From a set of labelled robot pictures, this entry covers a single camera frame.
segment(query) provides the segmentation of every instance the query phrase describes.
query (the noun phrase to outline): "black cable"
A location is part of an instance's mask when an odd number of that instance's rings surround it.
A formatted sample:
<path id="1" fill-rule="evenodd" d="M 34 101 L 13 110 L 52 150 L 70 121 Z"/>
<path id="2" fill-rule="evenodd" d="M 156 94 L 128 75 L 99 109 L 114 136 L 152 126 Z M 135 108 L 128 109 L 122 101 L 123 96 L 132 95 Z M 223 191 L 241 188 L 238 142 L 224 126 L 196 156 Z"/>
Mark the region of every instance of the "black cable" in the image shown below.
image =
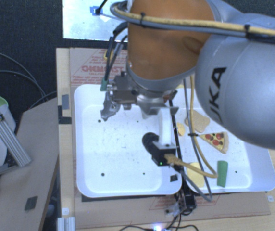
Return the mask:
<path id="1" fill-rule="evenodd" d="M 30 77 L 28 77 L 28 76 L 26 76 L 24 74 L 21 74 L 19 72 L 11 71 L 11 70 L 0 70 L 0 74 L 3 74 L 3 73 L 5 73 L 5 74 L 12 74 L 12 75 L 18 75 L 18 76 L 21 76 L 21 77 L 29 80 L 30 82 L 32 82 L 39 89 L 42 97 L 44 95 L 46 95 L 45 92 L 43 91 L 43 89 L 40 87 L 40 85 L 37 82 L 35 82 L 33 79 L 31 79 Z"/>
<path id="2" fill-rule="evenodd" d="M 127 22 L 122 22 L 122 23 L 119 24 L 119 25 L 117 26 L 117 28 L 113 31 L 113 37 L 110 37 L 109 46 L 108 46 L 107 53 L 106 53 L 107 64 L 106 64 L 105 74 L 104 74 L 104 80 L 105 80 L 105 81 L 108 81 L 110 71 L 111 71 L 111 69 L 112 69 L 112 67 L 113 67 L 113 64 L 114 64 L 114 62 L 111 62 L 111 64 L 110 64 L 110 58 L 111 58 L 112 48 L 114 47 L 116 37 L 117 37 L 122 31 L 124 31 L 127 27 L 128 27 L 128 23 L 127 23 Z M 124 40 L 126 39 L 126 37 L 127 37 L 127 36 L 123 37 L 123 39 L 122 39 L 122 41 L 121 41 L 122 44 L 123 44 Z"/>
<path id="3" fill-rule="evenodd" d="M 190 215 L 191 213 L 192 213 L 192 210 L 190 210 L 190 211 L 188 211 L 188 212 L 184 211 L 184 212 L 182 212 L 181 214 L 182 214 L 183 216 L 188 216 L 188 215 Z"/>
<path id="4" fill-rule="evenodd" d="M 193 131 L 192 126 L 191 126 L 191 117 L 190 117 L 190 115 L 188 113 L 188 111 L 189 111 L 189 104 L 188 104 L 188 96 L 187 96 L 188 94 L 187 94 L 187 82 L 186 82 L 186 79 L 183 80 L 183 83 L 184 83 L 184 91 L 185 91 L 185 101 L 186 101 L 186 112 L 187 112 L 188 126 L 189 126 L 190 133 L 193 133 L 194 131 Z M 197 147 L 196 147 L 196 144 L 195 144 L 193 136 L 191 136 L 191 140 L 192 140 L 192 145 L 193 145 L 194 153 L 195 153 L 195 156 L 197 157 L 197 160 L 199 162 L 200 168 L 201 168 L 202 171 L 204 171 L 204 168 L 203 168 L 203 165 L 201 163 L 200 156 L 199 156 L 199 153 L 198 153 L 198 150 L 197 150 Z M 191 181 L 191 179 L 184 172 L 183 173 L 181 172 L 181 174 L 190 182 L 190 184 L 195 188 L 195 190 L 205 200 L 207 200 L 208 202 L 212 201 L 213 194 L 211 192 L 211 189 L 210 189 L 210 186 L 209 186 L 209 182 L 208 182 L 208 179 L 207 179 L 206 176 L 204 176 L 204 180 L 206 182 L 206 187 L 207 187 L 207 190 L 208 190 L 208 193 L 209 193 L 209 198 L 207 198 L 206 195 L 201 192 L 201 190 L 194 184 L 193 181 Z"/>
<path id="5" fill-rule="evenodd" d="M 124 43 L 124 41 L 125 41 L 125 39 L 126 39 L 127 37 L 128 37 L 127 35 L 124 36 L 124 37 L 122 38 L 122 40 L 120 41 L 120 43 L 119 43 L 119 44 L 120 44 L 120 45 L 119 45 L 120 48 L 117 49 L 117 46 L 116 46 L 116 48 L 115 48 L 115 50 L 114 50 L 113 58 L 112 58 L 112 60 L 111 60 L 110 67 L 109 67 L 109 69 L 108 69 L 108 71 L 107 71 L 108 78 L 109 78 L 111 69 L 112 69 L 112 67 L 113 67 L 113 65 L 114 65 L 114 62 L 115 62 L 117 56 L 119 55 L 120 51 L 122 50 L 122 48 L 123 48 L 123 43 Z"/>
<path id="6" fill-rule="evenodd" d="M 47 98 L 47 97 L 49 97 L 49 96 L 51 96 L 51 95 L 53 95 L 53 94 L 56 94 L 56 93 L 57 93 L 57 91 L 53 91 L 53 92 L 50 92 L 50 93 L 48 93 L 47 95 L 41 97 L 41 98 L 38 99 L 35 103 L 33 103 L 33 104 L 29 107 L 29 109 L 32 109 L 32 108 L 33 108 L 35 105 L 37 105 L 40 101 L 42 101 L 43 99 L 45 99 L 45 98 Z"/>
<path id="7" fill-rule="evenodd" d="M 135 229 L 140 229 L 140 230 L 145 230 L 145 231 L 153 231 L 153 229 L 146 229 L 146 228 L 142 228 L 142 227 L 134 226 L 134 225 L 125 226 L 122 229 L 120 229 L 119 231 L 123 231 L 123 230 L 125 230 L 127 228 L 135 228 Z"/>
<path id="8" fill-rule="evenodd" d="M 170 229 L 172 227 L 172 225 L 176 222 L 177 217 L 178 216 L 175 216 L 174 219 L 173 219 L 173 221 L 165 229 Z"/>
<path id="9" fill-rule="evenodd" d="M 36 81 L 36 79 L 34 78 L 34 76 L 33 76 L 33 75 L 32 75 L 32 74 L 31 74 L 31 73 L 30 73 L 21 63 L 17 62 L 15 59 L 13 59 L 13 58 L 11 58 L 10 56 L 5 55 L 5 54 L 3 54 L 3 53 L 0 53 L 0 56 L 5 57 L 6 59 L 8 59 L 8 60 L 12 61 L 13 63 L 17 64 L 17 65 L 18 65 L 19 67 L 21 67 L 24 71 L 26 71 L 28 75 L 30 75 L 30 77 L 32 78 L 33 81 L 35 81 L 35 82 L 37 83 L 37 81 Z"/>
<path id="10" fill-rule="evenodd" d="M 170 107 L 172 107 L 173 106 L 173 101 L 171 99 L 169 99 L 168 102 L 169 102 Z M 172 115 L 171 117 L 172 117 L 172 124 L 173 124 L 173 130 L 174 130 L 174 138 L 175 138 L 177 156 L 180 160 L 182 160 L 175 115 Z"/>
<path id="11" fill-rule="evenodd" d="M 126 15 L 121 15 L 118 12 L 114 10 L 115 7 L 117 7 L 119 10 L 125 12 L 126 9 L 126 3 L 127 1 L 123 2 L 117 2 L 114 3 L 110 7 L 110 11 L 113 15 L 116 17 L 123 19 L 129 23 L 136 24 L 138 26 L 141 25 L 141 19 L 139 18 L 131 18 Z M 213 26 L 186 26 L 186 25 L 172 25 L 172 24 L 165 24 L 165 23 L 159 23 L 159 22 L 154 22 L 154 21 L 149 21 L 149 20 L 142 20 L 142 26 L 144 27 L 149 27 L 149 28 L 155 28 L 155 29 L 163 29 L 163 30 L 187 30 L 187 31 L 196 31 L 196 32 L 204 32 L 204 33 L 212 33 L 212 34 L 218 34 L 218 35 L 224 35 L 224 36 L 232 36 L 232 37 L 246 37 L 245 32 L 240 32 L 232 29 L 223 29 L 223 28 L 216 28 Z M 264 36 L 260 38 L 260 42 L 264 43 L 272 43 L 275 44 L 275 40 L 273 38 L 269 41 L 266 40 L 267 37 L 271 36 Z"/>
<path id="12" fill-rule="evenodd" d="M 107 2 L 108 0 L 104 0 L 103 2 L 102 2 L 102 4 L 97 8 L 97 9 L 95 9 L 95 13 L 98 15 L 98 14 L 100 14 L 100 11 L 101 11 L 101 9 L 103 8 L 103 6 L 105 5 L 105 3 Z"/>
<path id="13" fill-rule="evenodd" d="M 178 225 L 177 225 L 175 231 L 177 231 L 179 229 L 180 223 L 181 223 L 181 214 L 179 215 L 179 221 L 178 221 Z"/>
<path id="14" fill-rule="evenodd" d="M 195 228 L 196 231 L 199 231 L 199 229 L 195 226 L 195 225 L 186 225 L 186 226 L 182 226 L 182 227 L 171 227 L 171 229 L 185 229 L 185 228 Z"/>

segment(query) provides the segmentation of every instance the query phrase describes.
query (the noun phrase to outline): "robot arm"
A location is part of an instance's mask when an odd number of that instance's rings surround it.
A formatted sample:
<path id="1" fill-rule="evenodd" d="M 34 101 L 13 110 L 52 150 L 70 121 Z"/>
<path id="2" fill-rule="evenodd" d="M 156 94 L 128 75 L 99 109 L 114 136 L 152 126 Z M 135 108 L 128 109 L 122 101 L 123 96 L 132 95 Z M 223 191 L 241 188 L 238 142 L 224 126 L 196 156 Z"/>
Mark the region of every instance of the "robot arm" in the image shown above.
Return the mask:
<path id="1" fill-rule="evenodd" d="M 275 37 L 245 34 L 248 40 L 238 32 L 210 35 L 181 25 L 162 30 L 143 22 L 145 15 L 215 20 L 249 25 L 249 31 L 275 30 L 275 18 L 243 14 L 220 0 L 135 0 L 131 12 L 141 19 L 129 23 L 127 69 L 107 92 L 112 107 L 137 104 L 145 115 L 156 115 L 177 85 L 195 73 L 197 97 L 210 118 L 243 141 L 275 149 Z M 106 119 L 109 115 L 103 111 Z"/>

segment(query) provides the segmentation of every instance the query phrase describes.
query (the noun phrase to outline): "metal rod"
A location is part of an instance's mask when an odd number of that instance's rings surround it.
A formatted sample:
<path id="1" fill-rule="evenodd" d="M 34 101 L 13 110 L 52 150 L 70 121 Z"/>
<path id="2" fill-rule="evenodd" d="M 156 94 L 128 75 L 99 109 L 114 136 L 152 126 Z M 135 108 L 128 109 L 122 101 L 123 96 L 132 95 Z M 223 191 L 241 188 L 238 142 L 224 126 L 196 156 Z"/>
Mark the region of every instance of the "metal rod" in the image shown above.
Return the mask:
<path id="1" fill-rule="evenodd" d="M 19 166 L 23 167 L 31 162 L 31 158 L 24 151 L 5 119 L 0 121 L 0 138 Z"/>
<path id="2" fill-rule="evenodd" d="M 96 15 L 99 15 L 99 14 L 100 14 L 101 9 L 103 8 L 103 6 L 105 5 L 105 3 L 106 3 L 107 1 L 108 1 L 108 0 L 104 0 L 104 1 L 102 2 L 102 4 L 101 4 L 97 9 L 95 9 Z"/>

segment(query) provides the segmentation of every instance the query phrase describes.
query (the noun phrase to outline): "white bracket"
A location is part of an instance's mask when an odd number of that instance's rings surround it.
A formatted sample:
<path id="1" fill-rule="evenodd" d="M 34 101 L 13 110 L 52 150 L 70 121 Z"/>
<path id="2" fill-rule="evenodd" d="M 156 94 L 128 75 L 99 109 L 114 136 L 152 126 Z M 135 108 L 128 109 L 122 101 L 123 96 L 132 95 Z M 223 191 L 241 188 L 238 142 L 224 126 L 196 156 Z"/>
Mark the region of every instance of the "white bracket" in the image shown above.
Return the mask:
<path id="1" fill-rule="evenodd" d="M 172 143 L 172 118 L 171 110 L 166 108 L 160 108 L 158 112 L 159 118 L 159 144 L 171 145 Z"/>

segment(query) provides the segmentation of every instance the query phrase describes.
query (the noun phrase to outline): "kuka logo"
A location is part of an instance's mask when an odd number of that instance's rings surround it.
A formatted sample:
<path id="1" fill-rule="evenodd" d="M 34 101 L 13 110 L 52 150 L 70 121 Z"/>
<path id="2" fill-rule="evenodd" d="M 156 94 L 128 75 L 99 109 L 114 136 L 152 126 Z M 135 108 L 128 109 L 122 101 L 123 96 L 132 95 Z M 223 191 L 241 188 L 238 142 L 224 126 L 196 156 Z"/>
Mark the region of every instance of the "kuka logo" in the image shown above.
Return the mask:
<path id="1" fill-rule="evenodd" d="M 209 86 L 209 94 L 211 97 L 211 99 L 209 100 L 210 109 L 219 117 L 219 120 L 221 123 L 222 123 L 222 119 L 220 115 L 220 108 L 219 108 L 219 104 L 216 103 L 216 100 L 219 98 L 220 87 L 221 87 L 220 79 L 222 74 L 225 72 L 225 70 L 226 70 L 226 67 L 220 67 L 220 68 L 215 68 L 212 72 L 211 79 L 213 80 L 214 84 L 217 87 L 217 92 L 215 94 L 213 93 L 211 86 Z"/>

